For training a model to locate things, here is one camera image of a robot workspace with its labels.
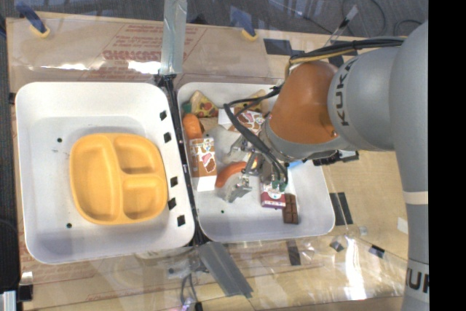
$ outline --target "brown chocolate bar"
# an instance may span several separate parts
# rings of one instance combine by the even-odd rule
[[[296,206],[296,196],[291,193],[285,193],[286,206],[282,210],[283,223],[298,224],[298,207]]]

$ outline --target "white plastic tray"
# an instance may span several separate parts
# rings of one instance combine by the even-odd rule
[[[83,261],[180,248],[192,239],[194,218],[183,166],[167,98],[159,88],[147,83],[34,82],[18,91],[16,114],[25,242],[35,259],[48,264]],[[154,219],[118,226],[81,217],[71,194],[68,158],[75,141],[99,132],[134,133],[157,145],[168,199],[176,202],[172,210],[165,207]],[[165,134],[170,141],[165,142]],[[171,186],[173,178],[177,184]],[[184,224],[178,226],[181,216]]]
[[[229,84],[191,82],[178,90],[178,105],[188,101],[200,90],[214,104],[246,98],[260,89],[269,92],[271,86],[264,84]],[[276,98],[269,99],[273,107]],[[225,165],[220,161],[228,153],[237,133],[216,127],[209,131],[216,145],[218,171]],[[219,190],[194,192],[202,231],[213,241],[238,243],[257,240],[284,240],[297,237],[319,236],[329,233],[335,224],[330,195],[321,167],[306,162],[289,169],[290,183],[287,192],[296,194],[299,224],[284,224],[281,210],[263,208],[259,190],[255,188],[233,203],[224,201]]]

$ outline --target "brown and white carton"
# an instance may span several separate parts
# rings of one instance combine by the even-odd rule
[[[213,191],[217,179],[217,162],[213,138],[189,141],[191,180],[198,192]]]

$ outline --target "white object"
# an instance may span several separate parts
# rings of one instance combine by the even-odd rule
[[[178,103],[189,101],[199,90],[218,107],[224,103],[247,98],[260,89],[269,92],[265,84],[229,84],[191,82],[178,91]],[[269,107],[275,98],[269,99]],[[216,142],[217,173],[225,167],[223,155],[240,134],[217,126],[209,130],[209,136]],[[335,214],[321,167],[312,162],[289,169],[289,185],[286,192],[296,194],[299,224],[284,224],[280,209],[263,208],[260,191],[253,191],[238,197],[230,203],[221,198],[221,189],[212,192],[194,193],[202,231],[213,241],[238,243],[257,240],[284,240],[296,237],[319,236],[329,233],[335,224]]]
[[[167,98],[159,88],[147,83],[34,82],[18,91],[16,114],[25,242],[35,259],[48,264],[84,261],[180,248],[192,239],[194,218],[183,166]],[[93,224],[79,214],[68,158],[79,138],[99,132],[141,135],[159,148],[168,199],[176,201],[172,210],[165,207],[154,219],[117,226]],[[165,142],[167,133],[171,140]],[[172,178],[177,179],[175,186],[170,186]],[[185,223],[178,226],[180,216]]]

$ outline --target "yellow divided plate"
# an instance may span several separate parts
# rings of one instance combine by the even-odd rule
[[[70,178],[74,204],[92,223],[149,220],[167,204],[167,179],[159,149],[139,135],[83,136],[71,149]]]

